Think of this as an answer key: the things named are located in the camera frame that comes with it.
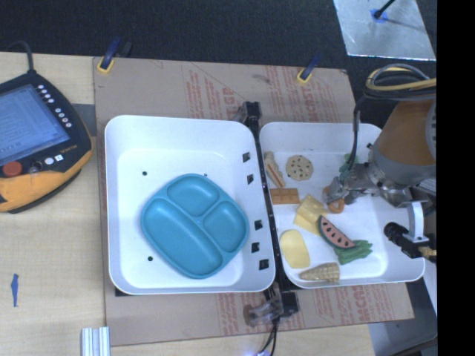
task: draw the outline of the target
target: wooden table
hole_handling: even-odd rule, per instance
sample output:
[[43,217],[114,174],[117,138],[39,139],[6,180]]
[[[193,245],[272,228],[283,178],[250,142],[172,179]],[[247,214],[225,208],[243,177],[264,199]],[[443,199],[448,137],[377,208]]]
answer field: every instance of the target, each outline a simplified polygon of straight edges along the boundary
[[[35,54],[33,60],[73,103],[94,104],[92,57]],[[26,70],[25,54],[0,53],[0,83]],[[59,195],[20,214],[0,213],[0,286],[0,355],[80,355],[81,329],[106,326],[95,155]],[[111,354],[255,355],[267,337],[121,346]],[[277,339],[277,356],[374,355],[367,325],[279,332]]]

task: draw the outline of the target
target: cardboard sheet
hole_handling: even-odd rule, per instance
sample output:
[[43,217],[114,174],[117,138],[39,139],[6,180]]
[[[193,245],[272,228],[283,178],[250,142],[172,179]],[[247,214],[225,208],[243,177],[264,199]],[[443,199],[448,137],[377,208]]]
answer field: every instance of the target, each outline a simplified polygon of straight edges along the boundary
[[[110,73],[96,70],[97,148],[101,199],[105,309],[111,345],[268,332],[246,325],[243,310],[262,293],[118,294],[108,273],[104,129],[121,114],[233,119],[245,101],[260,102],[262,122],[351,122],[355,101],[344,70],[314,69],[305,85],[300,67],[115,59]],[[404,283],[297,291],[300,311],[280,330],[348,326],[414,316]]]

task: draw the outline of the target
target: red button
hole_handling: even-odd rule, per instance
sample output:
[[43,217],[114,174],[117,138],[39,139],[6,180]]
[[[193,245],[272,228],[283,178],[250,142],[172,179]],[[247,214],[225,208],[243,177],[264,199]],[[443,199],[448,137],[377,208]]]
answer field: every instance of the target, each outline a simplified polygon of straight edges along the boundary
[[3,165],[1,168],[7,178],[16,177],[22,173],[22,164],[18,161],[12,161]]

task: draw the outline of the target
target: metal plate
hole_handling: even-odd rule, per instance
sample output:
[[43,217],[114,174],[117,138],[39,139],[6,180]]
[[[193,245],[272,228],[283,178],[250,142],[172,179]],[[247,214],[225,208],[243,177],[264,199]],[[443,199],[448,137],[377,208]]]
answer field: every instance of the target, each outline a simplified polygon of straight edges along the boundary
[[333,0],[347,54],[435,61],[416,0],[395,0],[380,19],[372,11],[389,0]]

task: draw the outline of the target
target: blue plate compartment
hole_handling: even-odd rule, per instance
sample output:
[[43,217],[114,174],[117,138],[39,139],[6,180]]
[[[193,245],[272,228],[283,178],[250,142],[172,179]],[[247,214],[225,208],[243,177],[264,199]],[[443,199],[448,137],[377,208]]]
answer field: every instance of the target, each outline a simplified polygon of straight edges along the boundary
[[145,204],[140,225],[168,263],[196,279],[218,273],[249,236],[240,207],[199,174],[184,174],[163,186]]

